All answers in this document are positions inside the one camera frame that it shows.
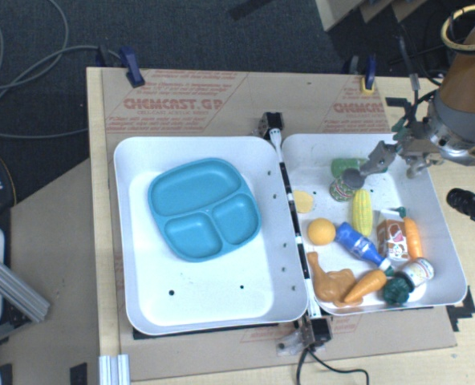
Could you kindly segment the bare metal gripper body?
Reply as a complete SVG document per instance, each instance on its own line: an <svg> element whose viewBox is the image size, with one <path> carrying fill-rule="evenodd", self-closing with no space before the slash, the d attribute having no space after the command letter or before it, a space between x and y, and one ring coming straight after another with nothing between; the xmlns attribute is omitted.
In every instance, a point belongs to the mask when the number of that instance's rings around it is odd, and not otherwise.
<svg viewBox="0 0 475 385"><path fill-rule="evenodd" d="M445 160L475 166L475 143L450 132L430 132L423 128L403 128L396 134L396 151L408 165L408 178L419 176L426 168Z"/></svg>

